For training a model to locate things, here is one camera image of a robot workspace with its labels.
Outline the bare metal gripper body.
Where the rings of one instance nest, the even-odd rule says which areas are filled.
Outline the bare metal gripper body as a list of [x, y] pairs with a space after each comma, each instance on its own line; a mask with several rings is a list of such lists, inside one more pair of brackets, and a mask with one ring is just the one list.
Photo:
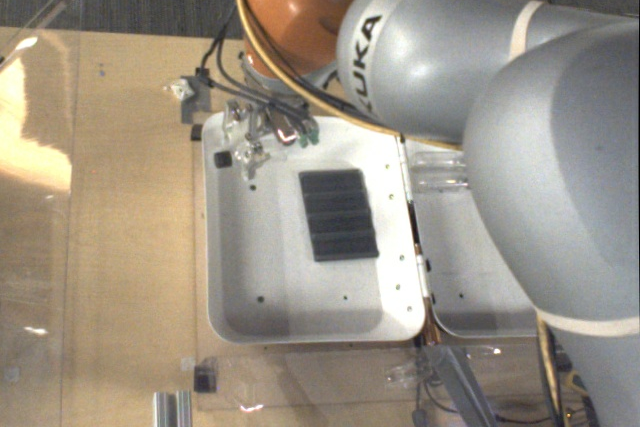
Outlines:
[[296, 142], [302, 146], [308, 144], [309, 112], [304, 100], [295, 94], [274, 92], [248, 82], [243, 91], [248, 94], [247, 108], [250, 109], [247, 141], [257, 143], [273, 135], [283, 146]]

